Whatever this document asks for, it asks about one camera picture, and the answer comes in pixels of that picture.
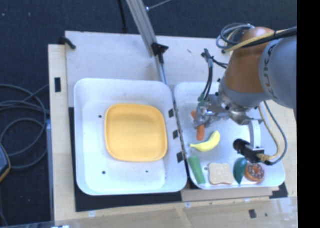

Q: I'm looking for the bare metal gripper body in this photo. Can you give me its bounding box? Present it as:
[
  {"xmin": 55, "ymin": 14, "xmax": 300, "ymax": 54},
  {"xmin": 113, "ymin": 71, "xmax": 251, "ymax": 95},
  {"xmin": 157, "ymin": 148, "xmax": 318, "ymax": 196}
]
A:
[{"xmin": 196, "ymin": 94, "xmax": 254, "ymax": 126}]

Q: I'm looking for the green cylinder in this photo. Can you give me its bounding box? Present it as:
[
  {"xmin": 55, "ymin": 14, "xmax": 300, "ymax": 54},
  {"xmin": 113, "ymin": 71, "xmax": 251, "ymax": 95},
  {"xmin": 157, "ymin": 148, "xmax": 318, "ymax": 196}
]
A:
[{"xmin": 187, "ymin": 155, "xmax": 207, "ymax": 186}]

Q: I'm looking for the white plastic tray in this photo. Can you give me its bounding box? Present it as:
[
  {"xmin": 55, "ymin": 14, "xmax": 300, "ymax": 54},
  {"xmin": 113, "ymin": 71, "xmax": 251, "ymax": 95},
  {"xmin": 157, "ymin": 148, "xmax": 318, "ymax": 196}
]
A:
[
  {"xmin": 73, "ymin": 77, "xmax": 189, "ymax": 196},
  {"xmin": 173, "ymin": 81, "xmax": 287, "ymax": 191}
]

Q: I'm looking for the yellow banana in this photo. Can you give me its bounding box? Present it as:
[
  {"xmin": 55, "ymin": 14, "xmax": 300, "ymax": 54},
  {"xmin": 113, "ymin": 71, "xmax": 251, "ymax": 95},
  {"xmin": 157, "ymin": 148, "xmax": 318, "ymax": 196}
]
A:
[{"xmin": 189, "ymin": 130, "xmax": 222, "ymax": 153}]

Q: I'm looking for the black cylinder on white bracket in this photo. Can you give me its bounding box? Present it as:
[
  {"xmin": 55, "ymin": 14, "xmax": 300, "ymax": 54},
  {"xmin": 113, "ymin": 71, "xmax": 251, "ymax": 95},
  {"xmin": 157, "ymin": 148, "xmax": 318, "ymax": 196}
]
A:
[{"xmin": 232, "ymin": 119, "xmax": 266, "ymax": 164}]

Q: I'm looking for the dark green teardrop shape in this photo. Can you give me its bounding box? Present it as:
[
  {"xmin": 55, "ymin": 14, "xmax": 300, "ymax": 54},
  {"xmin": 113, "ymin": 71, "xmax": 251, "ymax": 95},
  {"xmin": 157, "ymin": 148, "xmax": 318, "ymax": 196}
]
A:
[{"xmin": 232, "ymin": 157, "xmax": 249, "ymax": 186}]

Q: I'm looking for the beige bread slice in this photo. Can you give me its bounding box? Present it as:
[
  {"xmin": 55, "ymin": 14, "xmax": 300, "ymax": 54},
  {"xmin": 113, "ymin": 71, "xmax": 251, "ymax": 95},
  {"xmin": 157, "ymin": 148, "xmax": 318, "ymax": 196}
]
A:
[{"xmin": 207, "ymin": 162, "xmax": 235, "ymax": 186}]

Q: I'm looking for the orange carrot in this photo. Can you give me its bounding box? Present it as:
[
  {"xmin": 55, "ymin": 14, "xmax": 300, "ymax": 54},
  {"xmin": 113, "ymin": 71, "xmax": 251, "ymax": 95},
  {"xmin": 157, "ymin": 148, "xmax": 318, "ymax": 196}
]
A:
[{"xmin": 190, "ymin": 110, "xmax": 206, "ymax": 142}]

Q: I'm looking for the thin black and white rod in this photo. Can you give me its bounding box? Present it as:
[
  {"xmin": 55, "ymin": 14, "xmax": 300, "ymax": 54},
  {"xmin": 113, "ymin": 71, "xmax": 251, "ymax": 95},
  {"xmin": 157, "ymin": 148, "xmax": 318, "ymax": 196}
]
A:
[{"xmin": 171, "ymin": 89, "xmax": 189, "ymax": 167}]

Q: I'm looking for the brown doughnut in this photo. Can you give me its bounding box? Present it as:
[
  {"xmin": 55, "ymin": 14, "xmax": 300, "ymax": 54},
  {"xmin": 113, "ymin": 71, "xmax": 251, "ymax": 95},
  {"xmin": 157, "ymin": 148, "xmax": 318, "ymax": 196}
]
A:
[{"xmin": 244, "ymin": 161, "xmax": 266, "ymax": 184}]

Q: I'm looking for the pale wood board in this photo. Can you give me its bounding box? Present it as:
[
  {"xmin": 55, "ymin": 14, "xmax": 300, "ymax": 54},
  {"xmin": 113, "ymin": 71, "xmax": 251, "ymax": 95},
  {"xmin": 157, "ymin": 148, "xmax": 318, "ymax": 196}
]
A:
[{"xmin": 47, "ymin": 44, "xmax": 298, "ymax": 223}]

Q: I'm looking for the yellow plate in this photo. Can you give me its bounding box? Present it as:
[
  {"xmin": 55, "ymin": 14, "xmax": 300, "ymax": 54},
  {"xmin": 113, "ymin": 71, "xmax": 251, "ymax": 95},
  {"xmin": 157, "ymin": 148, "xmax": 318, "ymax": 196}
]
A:
[{"xmin": 103, "ymin": 103, "xmax": 169, "ymax": 163}]

